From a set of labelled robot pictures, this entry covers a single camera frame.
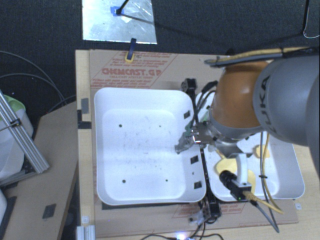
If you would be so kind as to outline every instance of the silver sheet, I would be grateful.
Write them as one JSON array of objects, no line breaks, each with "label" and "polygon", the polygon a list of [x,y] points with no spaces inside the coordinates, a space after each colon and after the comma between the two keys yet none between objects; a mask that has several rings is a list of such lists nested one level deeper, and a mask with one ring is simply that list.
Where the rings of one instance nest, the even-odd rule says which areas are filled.
[{"label": "silver sheet", "polygon": [[140,44],[157,44],[151,0],[130,0],[123,14],[117,16],[112,7],[125,0],[82,0],[83,39]]}]

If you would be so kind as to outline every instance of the wooden edge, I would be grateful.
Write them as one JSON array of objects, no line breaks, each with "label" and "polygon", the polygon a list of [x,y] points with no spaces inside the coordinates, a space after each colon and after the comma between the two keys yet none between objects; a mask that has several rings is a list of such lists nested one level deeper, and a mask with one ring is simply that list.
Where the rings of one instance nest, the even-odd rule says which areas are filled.
[{"label": "wooden edge", "polygon": [[[91,122],[89,51],[75,51],[75,67],[77,110],[82,109],[82,100],[88,99],[89,111],[86,114],[82,114],[82,121]],[[91,129],[78,129],[78,153],[81,226],[94,225],[95,206]]]}]

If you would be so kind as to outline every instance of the tray hole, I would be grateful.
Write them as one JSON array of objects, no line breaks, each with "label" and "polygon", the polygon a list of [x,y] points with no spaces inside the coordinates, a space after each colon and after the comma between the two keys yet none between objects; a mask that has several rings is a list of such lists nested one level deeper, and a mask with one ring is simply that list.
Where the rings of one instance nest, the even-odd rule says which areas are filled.
[{"label": "tray hole", "polygon": [[195,182],[194,183],[194,189],[196,190],[196,189],[200,189],[200,188],[202,188],[201,181]]},{"label": "tray hole", "polygon": [[194,164],[196,162],[199,162],[199,157],[197,155],[190,158],[190,163],[191,164]]},{"label": "tray hole", "polygon": [[190,110],[188,110],[188,112],[183,114],[184,119],[187,119],[188,117],[190,117]]}]

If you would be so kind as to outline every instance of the black pole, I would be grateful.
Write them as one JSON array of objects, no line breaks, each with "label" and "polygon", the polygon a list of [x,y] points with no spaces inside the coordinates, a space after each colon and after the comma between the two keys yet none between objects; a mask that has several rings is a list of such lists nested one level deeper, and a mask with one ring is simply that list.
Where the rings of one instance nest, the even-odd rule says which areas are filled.
[{"label": "black pole", "polygon": [[121,15],[121,12],[122,12],[123,8],[126,6],[126,4],[127,4],[128,2],[129,2],[129,0],[125,0],[125,1],[123,2],[123,4],[121,5],[121,7],[115,11],[116,15]]},{"label": "black pole", "polygon": [[306,0],[305,1],[305,8],[304,8],[304,16],[303,16],[303,25],[302,25],[302,31],[301,33],[303,33],[306,29],[307,26],[307,19],[308,19],[308,13],[309,13],[309,2],[310,0]]}]

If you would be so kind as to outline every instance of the black rod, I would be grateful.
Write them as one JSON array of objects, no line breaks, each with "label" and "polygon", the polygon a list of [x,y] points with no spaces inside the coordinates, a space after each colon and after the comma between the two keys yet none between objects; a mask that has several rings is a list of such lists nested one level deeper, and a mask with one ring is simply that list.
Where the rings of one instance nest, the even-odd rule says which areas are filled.
[{"label": "black rod", "polygon": [[305,31],[306,26],[307,26],[307,19],[308,19],[308,14],[309,14],[309,2],[310,0],[305,1],[305,8],[304,8],[304,16],[303,16],[303,25],[302,25],[302,33]]},{"label": "black rod", "polygon": [[122,12],[123,8],[126,6],[126,4],[127,4],[128,2],[129,2],[129,0],[125,0],[125,1],[123,2],[123,4],[121,5],[121,7],[115,11],[115,13],[116,13],[117,15],[121,15],[121,12]]}]

